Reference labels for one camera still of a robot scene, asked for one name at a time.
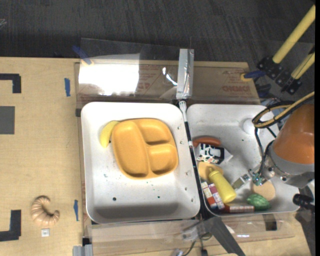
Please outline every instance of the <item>white plastic tray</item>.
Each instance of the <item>white plastic tray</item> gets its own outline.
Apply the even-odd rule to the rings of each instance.
[[[169,127],[179,164],[171,173],[136,180],[119,170],[110,144],[99,135],[110,121],[155,118]],[[81,111],[86,209],[96,223],[189,219],[200,210],[199,193],[181,111],[165,103],[91,102]]]
[[[225,178],[232,184],[241,175],[247,174],[249,169],[255,168],[261,161],[258,143],[252,132],[247,133],[243,129],[244,121],[254,118],[266,107],[262,105],[237,105],[237,104],[194,104],[187,109],[192,139],[200,136],[212,136],[221,140],[221,147],[227,149],[233,157],[228,162],[222,162],[220,167],[224,171]],[[262,119],[269,120],[274,115],[266,114]],[[278,134],[277,125],[270,127]],[[267,129],[259,130],[259,138],[265,149],[274,137]],[[297,187],[282,183],[274,177],[270,180],[275,188],[275,198],[270,201],[271,208],[267,211],[256,212],[257,214],[294,212],[299,207],[293,203],[293,197],[299,193]],[[246,202],[246,198],[252,194],[252,181],[237,190],[237,197],[233,203]]]

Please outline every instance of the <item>yellow banana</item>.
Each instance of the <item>yellow banana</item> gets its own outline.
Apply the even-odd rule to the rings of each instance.
[[[102,129],[100,134],[100,144],[102,147],[106,148],[109,145],[112,130],[118,123],[118,121],[108,122],[106,126]]]

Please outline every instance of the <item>croissant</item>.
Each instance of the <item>croissant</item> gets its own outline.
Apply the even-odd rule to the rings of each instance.
[[[41,195],[37,197],[31,206],[31,217],[32,220],[39,226],[43,228],[49,228],[54,226],[59,218],[59,211],[54,211],[54,213],[49,213],[46,206],[50,204],[50,199],[47,196]]]

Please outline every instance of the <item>yellow cable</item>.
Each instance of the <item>yellow cable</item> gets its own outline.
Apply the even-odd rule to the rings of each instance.
[[[274,121],[277,121],[277,120],[281,119],[283,116],[285,116],[288,112],[290,112],[297,105],[299,105],[299,104],[303,103],[304,101],[310,99],[314,95],[315,95],[315,92],[313,91],[313,92],[309,93],[308,95],[304,96],[303,98],[297,100],[293,104],[278,105],[278,106],[274,106],[274,107],[271,107],[271,108],[266,108],[265,110],[261,111],[258,115],[256,115],[252,119],[252,123],[254,124],[254,127],[256,127],[256,128],[265,128],[265,127],[269,126],[270,124],[272,124]],[[273,119],[270,119],[268,121],[263,121],[263,122],[260,121],[262,116],[264,116],[266,113],[268,113],[268,112],[270,112],[272,110],[281,109],[281,108],[285,108],[285,110],[282,111],[280,114],[276,115]]]

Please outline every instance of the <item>green vegetable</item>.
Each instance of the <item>green vegetable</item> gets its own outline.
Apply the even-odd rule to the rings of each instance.
[[[247,199],[247,203],[254,206],[255,211],[265,211],[271,208],[271,204],[260,194],[251,194]]]

